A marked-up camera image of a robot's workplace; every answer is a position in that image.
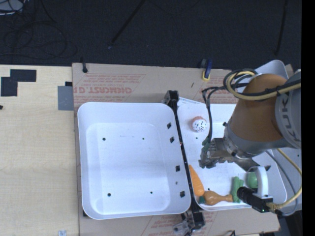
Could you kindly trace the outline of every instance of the orange toy vegetable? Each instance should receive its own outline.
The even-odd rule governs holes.
[[[203,184],[202,184],[197,172],[194,170],[194,168],[190,164],[189,164],[189,171],[190,171],[193,193],[198,197],[203,196],[203,194],[205,193],[205,189],[203,187]]]

